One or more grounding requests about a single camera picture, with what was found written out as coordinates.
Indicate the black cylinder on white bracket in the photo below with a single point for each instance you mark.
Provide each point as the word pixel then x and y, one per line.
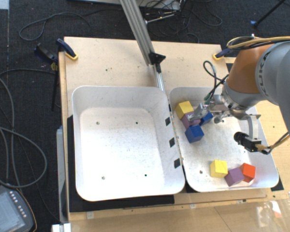
pixel 247 141

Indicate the purple cube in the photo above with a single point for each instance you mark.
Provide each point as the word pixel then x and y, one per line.
pixel 234 176
pixel 187 123

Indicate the white plastic tray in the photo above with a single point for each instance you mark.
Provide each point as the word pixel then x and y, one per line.
pixel 120 149
pixel 217 144

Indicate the pale wood board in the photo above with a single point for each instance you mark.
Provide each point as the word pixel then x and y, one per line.
pixel 111 62

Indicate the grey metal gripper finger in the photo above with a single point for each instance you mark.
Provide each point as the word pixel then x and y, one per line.
pixel 219 119
pixel 198 112

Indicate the orange cube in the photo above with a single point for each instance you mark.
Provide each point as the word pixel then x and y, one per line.
pixel 248 171

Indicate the blue cube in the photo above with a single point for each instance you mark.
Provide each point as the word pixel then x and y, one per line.
pixel 207 119
pixel 194 134

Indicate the yellow cube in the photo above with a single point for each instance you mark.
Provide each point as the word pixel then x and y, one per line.
pixel 218 168
pixel 183 109

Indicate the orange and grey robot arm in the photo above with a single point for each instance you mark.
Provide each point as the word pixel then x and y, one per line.
pixel 275 69

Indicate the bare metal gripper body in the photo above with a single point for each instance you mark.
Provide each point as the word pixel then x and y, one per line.
pixel 220 106

